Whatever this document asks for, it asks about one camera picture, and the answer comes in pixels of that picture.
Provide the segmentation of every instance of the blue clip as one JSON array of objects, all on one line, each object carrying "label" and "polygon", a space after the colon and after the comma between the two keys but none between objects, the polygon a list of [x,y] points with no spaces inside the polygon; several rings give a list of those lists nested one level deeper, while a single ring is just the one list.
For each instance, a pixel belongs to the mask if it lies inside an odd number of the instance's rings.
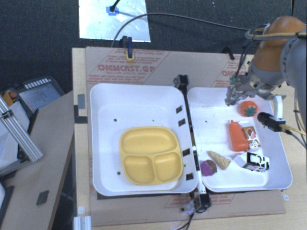
[{"label": "blue clip", "polygon": [[115,7],[114,12],[111,12],[110,8],[111,8],[111,6],[106,7],[106,12],[107,12],[108,15],[115,16],[115,15],[119,14],[118,7]]},{"label": "blue clip", "polygon": [[127,61],[134,61],[134,53],[132,47],[132,37],[123,36],[123,38],[119,41],[119,47],[126,47],[127,50],[125,52]]}]

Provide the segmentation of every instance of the cardboard sheet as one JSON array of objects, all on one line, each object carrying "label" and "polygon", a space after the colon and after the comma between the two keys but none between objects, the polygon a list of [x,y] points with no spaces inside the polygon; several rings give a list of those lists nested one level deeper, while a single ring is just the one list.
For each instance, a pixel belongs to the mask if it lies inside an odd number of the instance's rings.
[{"label": "cardboard sheet", "polygon": [[[126,62],[125,50],[88,47],[86,49],[86,86],[75,94],[89,93],[101,82],[172,85],[178,74],[187,74],[192,87],[227,87],[239,62],[227,54],[188,53],[155,50],[134,50],[135,61]],[[89,98],[87,111],[90,117]],[[188,219],[181,214],[182,205],[190,201],[188,194],[133,197],[103,197],[93,187],[91,123],[88,119],[89,191],[93,226],[133,224]],[[279,190],[211,195],[212,206],[196,219],[238,217],[285,213]]]}]

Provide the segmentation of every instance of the wooden table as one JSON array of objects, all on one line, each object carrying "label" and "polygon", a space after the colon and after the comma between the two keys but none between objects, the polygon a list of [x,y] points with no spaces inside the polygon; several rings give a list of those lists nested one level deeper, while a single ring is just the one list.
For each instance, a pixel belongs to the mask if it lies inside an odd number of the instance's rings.
[{"label": "wooden table", "polygon": [[[3,182],[14,189],[2,230],[52,229],[73,148],[72,101],[70,92],[39,110],[31,138],[44,157]],[[46,202],[37,205],[44,192]]]}]

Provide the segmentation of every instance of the screen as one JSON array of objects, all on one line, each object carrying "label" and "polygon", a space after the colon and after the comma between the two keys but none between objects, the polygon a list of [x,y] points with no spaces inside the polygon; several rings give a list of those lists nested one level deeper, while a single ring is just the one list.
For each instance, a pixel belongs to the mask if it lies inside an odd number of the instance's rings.
[{"label": "screen", "polygon": [[35,87],[25,92],[19,93],[24,103],[29,107],[32,113],[60,97],[58,91],[51,83]]}]

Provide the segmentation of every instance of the black tape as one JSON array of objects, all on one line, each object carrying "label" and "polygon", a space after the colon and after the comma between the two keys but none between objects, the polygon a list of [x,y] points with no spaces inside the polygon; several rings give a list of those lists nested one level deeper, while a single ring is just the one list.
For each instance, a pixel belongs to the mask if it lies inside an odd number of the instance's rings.
[{"label": "black tape", "polygon": [[193,173],[186,174],[186,181],[194,179]]},{"label": "black tape", "polygon": [[189,155],[189,154],[190,154],[190,148],[185,149],[185,150],[182,151],[182,156],[183,156],[183,157],[184,157],[184,156],[187,156],[187,155]]},{"label": "black tape", "polygon": [[73,110],[74,110],[74,116],[75,116],[75,124],[87,124],[87,117],[79,116],[78,105],[74,105]]},{"label": "black tape", "polygon": [[176,108],[176,113],[180,113],[182,111],[182,106]]},{"label": "black tape", "polygon": [[38,195],[36,205],[42,205],[47,202],[49,190],[43,191]]},{"label": "black tape", "polygon": [[182,120],[178,121],[178,126],[180,127],[180,126],[184,125],[185,123],[186,123],[186,120],[182,119]]},{"label": "black tape", "polygon": [[199,166],[199,160],[198,160],[197,151],[193,151],[193,155],[194,155],[194,161],[195,161],[196,170],[199,171],[200,170],[200,166]]}]

